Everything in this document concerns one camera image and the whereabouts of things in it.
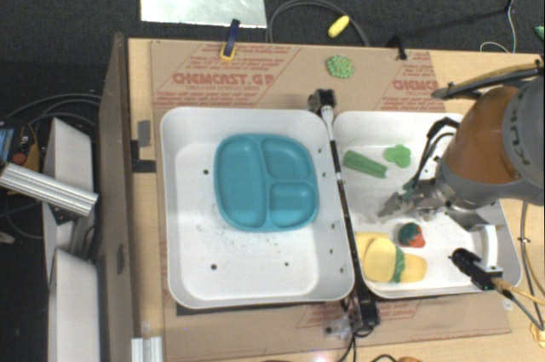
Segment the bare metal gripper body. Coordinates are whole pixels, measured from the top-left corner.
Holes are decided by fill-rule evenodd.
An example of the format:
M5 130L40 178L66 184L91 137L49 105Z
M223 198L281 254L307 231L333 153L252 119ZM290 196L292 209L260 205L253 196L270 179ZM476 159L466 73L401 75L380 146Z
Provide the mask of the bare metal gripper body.
M479 206L460 198L444 182L437 179L418 181L410 197L409 212L434 208L438 215L446 215L465 231L478 231L490 225L479 213Z

